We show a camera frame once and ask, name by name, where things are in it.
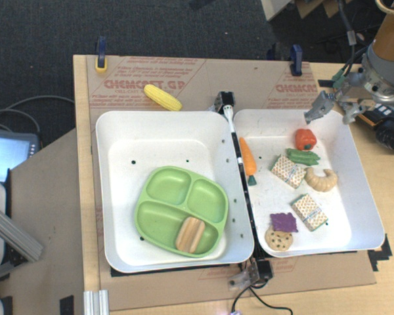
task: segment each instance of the toy cookie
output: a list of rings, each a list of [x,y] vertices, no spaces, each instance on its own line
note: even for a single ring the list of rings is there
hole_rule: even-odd
[[[273,226],[270,226],[265,233],[265,241],[267,245],[275,251],[287,251],[294,238],[290,232],[274,231]]]

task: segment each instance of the yellow corn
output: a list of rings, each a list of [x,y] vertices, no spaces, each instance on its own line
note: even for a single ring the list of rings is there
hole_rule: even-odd
[[[147,97],[169,111],[179,111],[183,108],[183,105],[178,99],[152,84],[146,85],[143,91]]]

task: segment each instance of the purple package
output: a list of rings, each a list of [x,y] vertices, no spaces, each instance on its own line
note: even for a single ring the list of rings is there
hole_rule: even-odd
[[[296,218],[291,213],[270,214],[274,231],[297,232]]]

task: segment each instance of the red bell pepper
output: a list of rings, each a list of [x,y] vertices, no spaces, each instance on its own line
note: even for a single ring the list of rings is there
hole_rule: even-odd
[[[295,142],[298,150],[312,150],[317,143],[317,138],[310,129],[298,129]]]

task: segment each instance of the toy carrot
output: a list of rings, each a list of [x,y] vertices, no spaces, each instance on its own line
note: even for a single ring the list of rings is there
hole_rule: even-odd
[[[245,173],[247,174],[247,176],[249,176],[248,185],[255,186],[257,184],[257,181],[255,180],[254,174],[257,172],[257,164],[255,163],[250,147],[248,146],[244,138],[239,138],[239,145],[241,147]]]
[[[298,150],[312,150],[317,143],[317,138],[310,129],[298,129],[295,143]]]

